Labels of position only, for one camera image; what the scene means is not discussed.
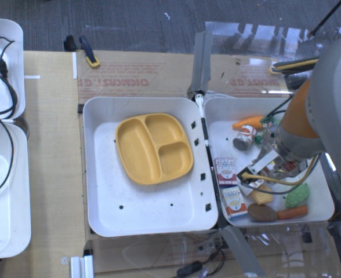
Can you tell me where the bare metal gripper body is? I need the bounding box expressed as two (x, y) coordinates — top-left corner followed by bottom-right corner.
(262, 127), (309, 182)

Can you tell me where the green broccoli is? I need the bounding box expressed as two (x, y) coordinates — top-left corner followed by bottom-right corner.
(284, 182), (311, 209)

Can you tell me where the yellow ridged biscuit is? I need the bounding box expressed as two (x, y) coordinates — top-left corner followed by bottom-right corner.
(251, 184), (275, 206)

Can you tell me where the red and white can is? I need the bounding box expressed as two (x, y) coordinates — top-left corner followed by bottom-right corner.
(232, 124), (257, 152)

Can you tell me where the orange carrot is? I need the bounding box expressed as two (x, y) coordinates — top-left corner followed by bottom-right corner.
(231, 115), (265, 131)
(276, 204), (309, 221)

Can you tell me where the white plastic tray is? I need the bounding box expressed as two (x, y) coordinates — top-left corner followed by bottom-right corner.
(202, 97), (335, 229)
(82, 96), (219, 238)

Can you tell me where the brown round biscuit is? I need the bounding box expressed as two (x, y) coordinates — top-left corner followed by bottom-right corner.
(246, 202), (279, 224)

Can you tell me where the pink and white carton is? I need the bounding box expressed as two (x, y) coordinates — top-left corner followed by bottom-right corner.
(213, 157), (238, 188)

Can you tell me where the blue and yellow carton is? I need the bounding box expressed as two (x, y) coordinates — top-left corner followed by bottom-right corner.
(220, 185), (248, 221)

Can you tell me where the yellow divided plate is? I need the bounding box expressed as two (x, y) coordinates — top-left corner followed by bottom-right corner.
(115, 113), (195, 186)

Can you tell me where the brown cardboard board red print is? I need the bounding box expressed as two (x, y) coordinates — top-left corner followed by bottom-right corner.
(76, 49), (341, 273)

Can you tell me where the black block with thin wires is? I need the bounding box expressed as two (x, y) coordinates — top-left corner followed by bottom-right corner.
(176, 260), (204, 278)

